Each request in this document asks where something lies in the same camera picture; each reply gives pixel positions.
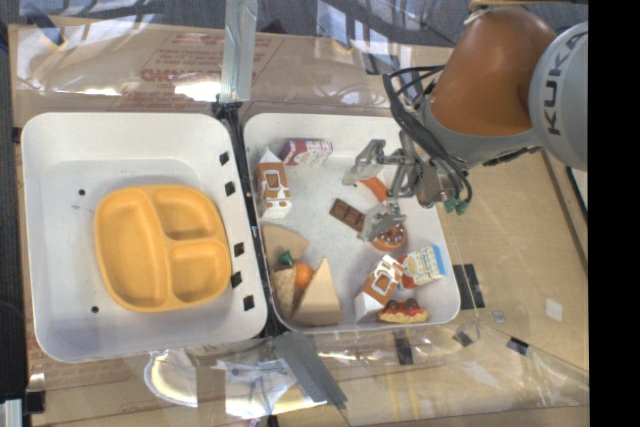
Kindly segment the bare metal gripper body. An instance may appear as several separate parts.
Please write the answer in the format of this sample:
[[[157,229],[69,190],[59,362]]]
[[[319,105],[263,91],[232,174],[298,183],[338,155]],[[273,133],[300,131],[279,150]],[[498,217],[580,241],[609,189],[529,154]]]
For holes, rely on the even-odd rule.
[[[414,197],[424,208],[442,203],[446,209],[462,205],[463,180],[454,168],[419,146],[396,150],[388,163],[396,166],[387,191],[390,201]]]

